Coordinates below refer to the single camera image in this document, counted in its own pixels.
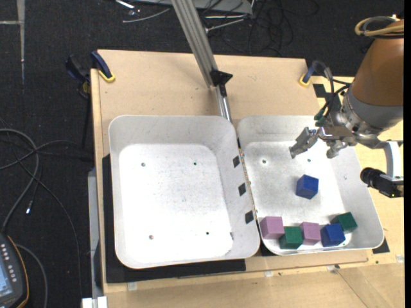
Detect blue cube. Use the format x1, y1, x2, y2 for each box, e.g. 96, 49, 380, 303
295, 174, 320, 200
320, 223, 347, 248

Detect white plastic tray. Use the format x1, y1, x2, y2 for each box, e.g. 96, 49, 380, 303
236, 115, 385, 257
108, 114, 261, 270

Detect green cube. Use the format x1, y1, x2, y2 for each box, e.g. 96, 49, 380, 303
278, 226, 304, 250
330, 212, 358, 233

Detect black cylinder on white bracket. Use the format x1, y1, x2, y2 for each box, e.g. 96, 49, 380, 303
360, 139, 405, 199

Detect pink cube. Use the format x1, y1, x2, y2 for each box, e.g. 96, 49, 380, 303
299, 221, 322, 246
259, 216, 285, 240

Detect pale wood board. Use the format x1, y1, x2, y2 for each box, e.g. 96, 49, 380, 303
96, 49, 370, 294

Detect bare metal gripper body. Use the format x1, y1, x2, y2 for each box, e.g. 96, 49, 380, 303
317, 107, 386, 148

